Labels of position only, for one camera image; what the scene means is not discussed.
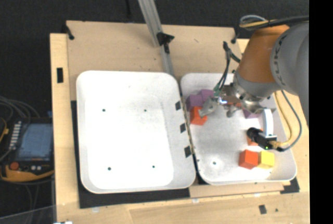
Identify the black cylinder on white bracket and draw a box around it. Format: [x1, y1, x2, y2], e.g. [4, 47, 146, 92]
[246, 107, 278, 151]

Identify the brown cardboard board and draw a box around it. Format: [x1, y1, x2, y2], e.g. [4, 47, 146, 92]
[65, 20, 286, 199]

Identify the white plastic tray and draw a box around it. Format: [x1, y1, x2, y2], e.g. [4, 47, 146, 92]
[180, 72, 298, 186]
[75, 70, 197, 194]

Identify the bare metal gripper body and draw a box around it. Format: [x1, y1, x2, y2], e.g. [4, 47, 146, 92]
[217, 84, 264, 113]

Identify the yellow cube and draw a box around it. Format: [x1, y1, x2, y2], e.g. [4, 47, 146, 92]
[257, 151, 276, 169]

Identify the purple cube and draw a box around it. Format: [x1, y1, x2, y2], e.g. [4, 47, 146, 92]
[185, 94, 204, 112]
[242, 108, 263, 120]
[199, 89, 215, 104]

